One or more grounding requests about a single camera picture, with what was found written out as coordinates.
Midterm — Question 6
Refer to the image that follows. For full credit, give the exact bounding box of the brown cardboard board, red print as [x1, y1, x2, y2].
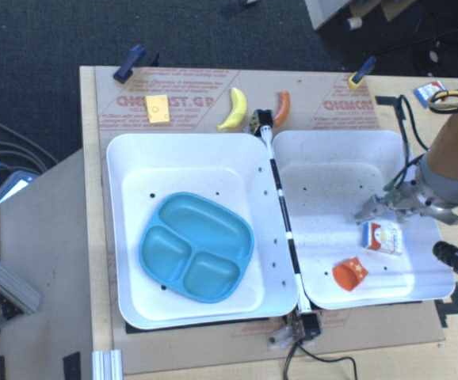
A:
[94, 66, 446, 376]

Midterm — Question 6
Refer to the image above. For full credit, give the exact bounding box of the white plastic tray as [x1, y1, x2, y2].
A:
[105, 132, 300, 331]
[271, 129, 457, 311]

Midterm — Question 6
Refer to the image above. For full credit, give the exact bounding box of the red white and blue packet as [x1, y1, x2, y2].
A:
[412, 79, 448, 109]

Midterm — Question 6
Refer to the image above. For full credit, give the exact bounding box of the blue divided plate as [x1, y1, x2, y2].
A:
[138, 191, 256, 305]

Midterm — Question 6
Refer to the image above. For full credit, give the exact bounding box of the black cylinder on white bracket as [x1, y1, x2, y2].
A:
[432, 216, 458, 279]

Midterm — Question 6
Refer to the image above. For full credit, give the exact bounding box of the yellow banana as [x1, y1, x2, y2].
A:
[216, 87, 249, 133]

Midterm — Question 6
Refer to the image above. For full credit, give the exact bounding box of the white carton with red stripe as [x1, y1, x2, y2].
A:
[361, 219, 405, 257]

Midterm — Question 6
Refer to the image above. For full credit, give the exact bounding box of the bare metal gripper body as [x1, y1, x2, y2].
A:
[384, 179, 458, 226]

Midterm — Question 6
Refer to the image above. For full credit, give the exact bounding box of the red packet with yellow stars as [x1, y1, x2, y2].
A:
[331, 256, 370, 293]

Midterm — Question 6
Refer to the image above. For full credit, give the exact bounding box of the thin black and white rod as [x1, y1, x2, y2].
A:
[261, 124, 312, 314]

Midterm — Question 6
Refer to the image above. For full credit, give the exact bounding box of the yellow cheese slice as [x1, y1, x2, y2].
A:
[143, 93, 171, 125]

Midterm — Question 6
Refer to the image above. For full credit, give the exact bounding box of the orange sausage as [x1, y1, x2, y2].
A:
[272, 89, 292, 129]

